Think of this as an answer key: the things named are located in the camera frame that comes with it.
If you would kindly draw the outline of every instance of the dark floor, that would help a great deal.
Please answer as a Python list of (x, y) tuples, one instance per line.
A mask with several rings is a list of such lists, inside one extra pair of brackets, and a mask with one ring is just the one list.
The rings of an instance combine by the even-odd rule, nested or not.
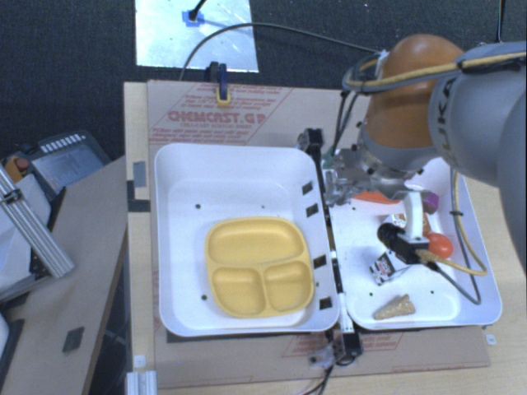
[[(464, 49), (496, 36), (498, 0), (250, 0), (254, 21), (310, 30), (375, 49), (417, 32)], [(506, 0), (502, 38), (525, 40), (526, 0)], [(23, 142), (86, 129), (124, 153), (123, 83), (175, 79), (135, 63), (134, 0), (0, 0), (0, 158)], [(255, 31), (260, 73), (238, 83), (339, 88), (363, 53), (282, 31)], [(189, 72), (201, 80), (203, 72)], [(123, 393), (128, 315), (121, 281), (91, 394)]]

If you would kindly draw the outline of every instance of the yellow plate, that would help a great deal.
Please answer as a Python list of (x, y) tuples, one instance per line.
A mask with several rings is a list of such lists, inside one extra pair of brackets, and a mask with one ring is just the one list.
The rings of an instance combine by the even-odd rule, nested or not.
[(313, 269), (304, 236), (273, 216), (222, 221), (205, 240), (214, 299), (231, 316), (265, 318), (305, 308)]

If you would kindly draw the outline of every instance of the yellow cable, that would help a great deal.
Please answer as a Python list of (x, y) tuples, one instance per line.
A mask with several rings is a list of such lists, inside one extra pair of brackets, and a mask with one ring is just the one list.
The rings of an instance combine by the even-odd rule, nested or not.
[[(458, 182), (459, 182), (459, 173), (457, 171), (454, 172), (454, 206), (452, 207), (452, 210), (454, 212), (459, 211), (459, 191), (458, 191)], [(470, 275), (477, 275), (479, 277), (484, 277), (487, 275), (487, 268), (481, 261), (481, 259), (476, 254), (475, 250), (473, 249), (472, 245), (469, 242), (469, 239), (467, 237), (467, 233), (464, 229), (463, 223), (461, 222), (460, 215), (455, 215), (455, 222), (459, 228), (459, 232), (461, 233), (461, 238), (463, 239), (464, 245), (467, 247), (467, 250), (470, 252), (476, 263), (479, 265), (479, 267), (482, 269), (481, 271), (476, 271), (474, 269), (470, 269), (468, 267), (464, 267), (463, 265), (459, 265), (458, 263), (452, 262), (447, 259), (440, 258), (436, 254), (430, 252), (429, 250), (419, 249), (416, 250), (416, 255), (423, 261), (423, 262), (438, 262), (438, 263), (444, 263), (445, 265), (448, 265), (450, 267), (453, 267), (455, 269), (458, 269), (462, 272), (466, 272)]]
[(393, 85), (393, 84), (396, 84), (402, 81), (416, 79), (419, 77), (424, 77), (424, 76), (428, 76), (432, 74), (455, 72), (458, 70), (461, 71), (463, 69), (467, 69), (471, 67), (479, 67), (479, 66), (484, 66), (488, 64), (497, 64), (497, 63), (505, 62), (507, 60), (512, 60), (514, 58), (521, 58), (521, 57), (527, 57), (527, 53), (525, 51), (520, 51), (518, 53), (509, 53), (509, 54), (500, 54), (497, 56), (473, 58), (471, 60), (465, 60), (461, 62), (459, 65), (458, 63), (441, 64), (440, 66), (426, 67), (423, 69), (412, 70), (411, 72), (401, 73), (399, 75), (395, 75), (392, 77), (386, 77), (384, 79), (379, 79), (379, 80), (374, 80), (374, 81), (351, 81), (350, 76), (348, 76), (346, 78), (346, 83), (349, 86), (353, 86), (356, 88), (362, 88), (362, 89), (365, 89), (369, 86)]

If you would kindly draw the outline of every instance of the orange ball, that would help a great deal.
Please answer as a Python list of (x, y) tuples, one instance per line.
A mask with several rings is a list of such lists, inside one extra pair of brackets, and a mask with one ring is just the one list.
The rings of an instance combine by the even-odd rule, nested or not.
[(427, 239), (430, 241), (428, 250), (440, 258), (447, 259), (454, 252), (454, 245), (450, 239), (440, 233), (428, 233)]

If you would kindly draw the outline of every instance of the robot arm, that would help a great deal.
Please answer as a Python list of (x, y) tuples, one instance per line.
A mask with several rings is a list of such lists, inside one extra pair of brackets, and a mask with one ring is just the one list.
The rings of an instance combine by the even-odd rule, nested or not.
[[(384, 64), (360, 64), (346, 91), (371, 93), (357, 144), (326, 179), (329, 204), (364, 190), (401, 198), (404, 182), (441, 156), (460, 173), (500, 189), (525, 269), (525, 42), (463, 53), (433, 35), (398, 43)], [(376, 77), (368, 81), (368, 68)]]

